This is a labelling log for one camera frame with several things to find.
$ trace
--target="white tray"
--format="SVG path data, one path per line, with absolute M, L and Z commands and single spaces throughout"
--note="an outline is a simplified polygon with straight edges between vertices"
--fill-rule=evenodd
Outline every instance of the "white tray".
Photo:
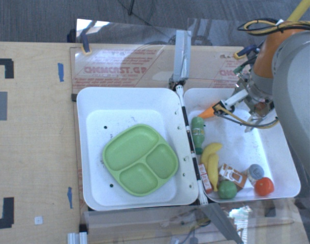
M 184 102 L 189 123 L 191 124 L 194 116 L 213 103 L 228 99 L 232 93 L 232 88 L 191 88 L 187 90 L 184 94 Z M 234 114 L 245 120 L 250 116 L 245 103 L 239 104 Z M 263 122 L 270 122 L 274 117 L 275 113 L 272 112 Z M 245 187 L 233 199 L 223 200 L 216 192 L 212 192 L 208 195 L 211 200 L 215 202 L 252 201 L 294 197 L 299 193 L 300 180 L 280 124 L 269 129 L 253 129 L 245 133 L 245 126 L 215 116 L 205 119 L 204 131 L 203 147 L 212 142 L 219 142 L 223 145 L 218 152 L 219 166 L 227 163 L 242 172 L 251 164 L 259 164 L 263 167 L 265 176 L 272 179 L 275 188 L 274 192 L 267 196 L 258 196 L 247 180 Z
M 183 113 L 177 94 L 167 88 L 88 87 L 77 96 L 83 196 L 98 211 L 188 205 L 199 193 Z M 138 197 L 125 191 L 102 163 L 105 144 L 136 125 L 156 129 L 176 152 L 176 174 L 153 193 Z

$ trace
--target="green ball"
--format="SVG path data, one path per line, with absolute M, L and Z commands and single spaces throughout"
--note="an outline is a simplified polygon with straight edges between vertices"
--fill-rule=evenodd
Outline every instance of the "green ball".
M 232 199 L 237 193 L 235 183 L 225 180 L 218 185 L 218 195 L 221 199 Z

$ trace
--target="tomato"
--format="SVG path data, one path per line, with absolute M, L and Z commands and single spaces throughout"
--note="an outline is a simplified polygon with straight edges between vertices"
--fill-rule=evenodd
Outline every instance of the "tomato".
M 235 183 L 224 180 L 218 185 L 218 195 L 221 199 L 232 199 L 237 193 Z
M 266 196 L 275 190 L 273 182 L 268 177 L 263 177 L 256 181 L 255 192 L 260 196 Z

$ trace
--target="green bottle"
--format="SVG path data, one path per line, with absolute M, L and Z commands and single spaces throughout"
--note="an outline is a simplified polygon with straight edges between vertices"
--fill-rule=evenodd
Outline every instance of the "green bottle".
M 195 151 L 197 155 L 202 154 L 202 142 L 205 140 L 204 131 L 204 119 L 199 116 L 195 116 L 191 120 L 191 135 L 195 145 Z

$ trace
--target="gray floor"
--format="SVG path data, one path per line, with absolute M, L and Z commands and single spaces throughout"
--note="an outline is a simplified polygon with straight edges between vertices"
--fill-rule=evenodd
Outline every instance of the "gray floor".
M 188 29 L 190 19 L 208 19 L 213 45 L 248 46 L 258 38 L 239 33 L 237 26 L 257 18 L 286 20 L 301 0 L 0 0 L 0 41 L 67 42 L 76 20 Z M 310 8 L 301 20 L 310 20 Z M 310 184 L 295 157 L 302 190 L 298 206 L 310 240 Z

